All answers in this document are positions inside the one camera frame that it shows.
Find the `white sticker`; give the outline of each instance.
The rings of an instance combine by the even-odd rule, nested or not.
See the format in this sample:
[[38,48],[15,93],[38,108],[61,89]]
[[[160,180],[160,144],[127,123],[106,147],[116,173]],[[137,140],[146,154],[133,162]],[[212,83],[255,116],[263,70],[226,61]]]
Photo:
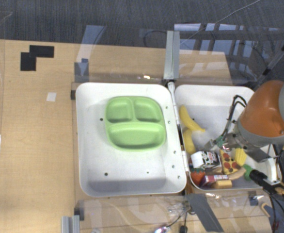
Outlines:
[[56,92],[49,92],[49,93],[47,94],[46,101],[54,102],[54,101],[56,101],[56,96],[57,96],[57,93],[56,93]]

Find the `green divided plate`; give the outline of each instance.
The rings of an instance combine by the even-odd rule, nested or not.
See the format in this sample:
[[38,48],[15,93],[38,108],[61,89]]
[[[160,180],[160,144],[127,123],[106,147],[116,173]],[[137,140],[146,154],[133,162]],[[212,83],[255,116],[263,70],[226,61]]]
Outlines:
[[119,150],[150,150],[166,141],[159,104],[146,97],[115,97],[105,109],[109,142]]

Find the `brown cylinder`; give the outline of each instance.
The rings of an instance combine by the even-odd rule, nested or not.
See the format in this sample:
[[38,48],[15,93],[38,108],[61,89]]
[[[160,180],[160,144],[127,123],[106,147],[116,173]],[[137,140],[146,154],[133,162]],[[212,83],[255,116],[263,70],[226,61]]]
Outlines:
[[284,135],[284,121],[279,111],[279,94],[283,84],[273,80],[257,89],[240,116],[244,129],[264,137]]

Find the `pepperoni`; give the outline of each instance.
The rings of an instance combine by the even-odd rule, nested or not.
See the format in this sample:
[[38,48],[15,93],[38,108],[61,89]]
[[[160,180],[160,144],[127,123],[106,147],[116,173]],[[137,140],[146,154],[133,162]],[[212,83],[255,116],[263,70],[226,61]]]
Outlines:
[[227,169],[229,169],[229,168],[230,168],[230,164],[229,164],[228,162],[225,162],[225,163],[224,163],[224,167],[227,168]]
[[231,164],[231,166],[234,168],[234,169],[240,169],[241,167],[237,164],[237,162],[233,162]]

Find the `wooden table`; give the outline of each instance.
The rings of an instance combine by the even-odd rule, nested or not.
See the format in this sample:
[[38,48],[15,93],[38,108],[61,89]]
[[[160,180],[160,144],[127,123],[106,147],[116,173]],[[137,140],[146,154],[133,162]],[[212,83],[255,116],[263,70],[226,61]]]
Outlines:
[[[29,52],[29,45],[54,46],[55,56],[37,58],[36,71],[20,71],[20,53]],[[153,221],[154,225],[143,223],[133,214],[121,213],[135,206],[147,215],[147,212],[152,212],[151,208],[156,207],[148,201],[149,197],[137,199],[138,205],[115,206],[113,200],[95,200],[77,192],[70,91],[80,45],[7,40],[0,41],[0,46],[0,56],[5,57],[2,58],[5,73],[0,78],[3,83],[0,90],[0,104],[3,96],[0,110],[0,233],[60,232],[61,217],[73,215],[79,198],[88,199],[91,208],[98,206],[100,213],[96,218],[103,219],[103,223],[97,225],[85,222],[83,233],[90,232],[92,227],[98,227],[104,233],[147,232],[158,226],[155,222],[164,222],[167,212],[160,216],[160,220],[145,220]],[[99,74],[113,70],[114,75],[118,75],[131,68],[135,75],[143,68],[159,75],[163,71],[164,57],[164,49],[95,46],[90,65]],[[187,54],[180,61],[194,63],[195,57],[198,58],[194,53],[192,57]],[[229,77],[228,69],[218,74]],[[55,101],[47,101],[49,93],[56,93]],[[259,207],[249,206],[247,198],[233,203],[233,208],[226,205],[220,201],[213,204],[215,214],[221,215],[219,221],[225,232],[243,231],[245,228],[247,232],[270,230],[268,218]],[[108,216],[112,220],[113,211],[122,219],[114,225],[105,224]],[[174,227],[174,232],[177,232],[179,225]],[[204,232],[197,216],[189,216],[188,227],[189,232]]]

